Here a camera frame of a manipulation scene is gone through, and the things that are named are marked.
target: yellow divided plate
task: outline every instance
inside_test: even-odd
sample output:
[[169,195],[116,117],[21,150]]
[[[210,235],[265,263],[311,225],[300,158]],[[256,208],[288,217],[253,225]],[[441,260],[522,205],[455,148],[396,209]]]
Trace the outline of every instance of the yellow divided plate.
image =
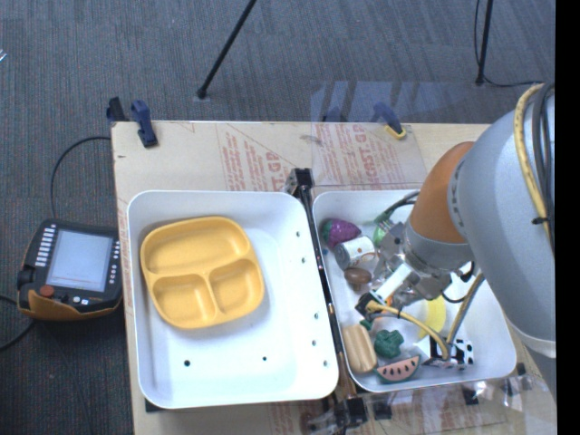
[[181,329],[232,321],[264,297],[254,248],[227,217],[196,217],[152,230],[141,244],[140,264],[157,311]]

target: white plastic tub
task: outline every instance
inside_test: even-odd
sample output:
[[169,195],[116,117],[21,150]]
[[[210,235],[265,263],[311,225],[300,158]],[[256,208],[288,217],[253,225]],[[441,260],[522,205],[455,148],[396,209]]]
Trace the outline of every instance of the white plastic tub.
[[[362,234],[372,237],[375,229],[373,220],[391,204],[408,195],[410,190],[363,190],[363,191],[327,191],[320,194],[313,204],[314,221],[318,229],[328,218],[340,218],[356,224]],[[411,212],[411,207],[401,207],[395,211],[393,218],[404,221]],[[322,237],[319,237],[323,249],[324,269],[336,311],[339,327],[359,323],[363,317],[354,309],[358,299],[369,288],[354,291],[345,281],[343,270],[334,259],[334,253],[325,248]],[[469,284],[463,284],[454,279],[446,290],[450,298],[461,298],[467,293]],[[414,315],[424,321],[426,316],[426,302],[421,301],[405,308],[405,313]],[[441,334],[449,330],[459,304],[446,303],[447,321]],[[402,319],[390,317],[381,319],[383,328],[397,329],[404,338],[401,354],[415,353],[416,342],[419,341],[419,328]],[[496,379],[508,375],[516,366],[516,349],[496,297],[493,295],[487,282],[484,282],[476,292],[475,298],[459,329],[457,338],[470,340],[473,344],[474,363],[461,371],[457,368],[441,369],[433,366],[421,366],[413,377],[405,382],[383,383],[372,372],[349,371],[355,382],[368,392],[392,392],[409,390],[449,383],[473,382],[479,380]]]
[[[195,330],[165,322],[140,271],[156,227],[223,216],[247,233],[264,299],[234,321]],[[323,398],[338,365],[305,209],[281,192],[151,190],[128,206],[130,268],[143,395],[165,409]]]

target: toy hot dog bun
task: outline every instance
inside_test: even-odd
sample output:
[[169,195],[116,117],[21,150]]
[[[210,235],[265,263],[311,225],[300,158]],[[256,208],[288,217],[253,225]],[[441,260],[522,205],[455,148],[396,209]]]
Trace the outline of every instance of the toy hot dog bun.
[[369,372],[377,365],[377,354],[369,332],[360,324],[343,327],[346,359],[353,372]]

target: emergency stop button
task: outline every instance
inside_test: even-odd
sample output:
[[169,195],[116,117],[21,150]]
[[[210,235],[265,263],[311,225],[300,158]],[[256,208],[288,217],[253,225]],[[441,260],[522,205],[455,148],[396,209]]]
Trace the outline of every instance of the emergency stop button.
[[44,298],[52,298],[54,296],[54,287],[52,285],[41,286],[40,295]]

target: blue clamp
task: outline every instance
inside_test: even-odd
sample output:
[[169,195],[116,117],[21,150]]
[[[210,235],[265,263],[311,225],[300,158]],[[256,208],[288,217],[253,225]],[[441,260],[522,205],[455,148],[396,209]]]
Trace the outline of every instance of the blue clamp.
[[143,100],[135,100],[131,104],[130,110],[133,113],[133,119],[140,125],[137,133],[143,142],[143,146],[148,148],[157,145],[157,137],[155,137],[155,132],[151,125],[151,112],[147,103]]
[[379,101],[378,103],[375,103],[372,108],[374,109],[374,114],[371,122],[376,122],[379,118],[383,118],[387,121],[387,126],[385,126],[384,129],[397,140],[400,140],[407,135],[407,131],[401,126],[401,122],[399,121],[399,118],[397,118],[395,111],[389,108],[386,104]]

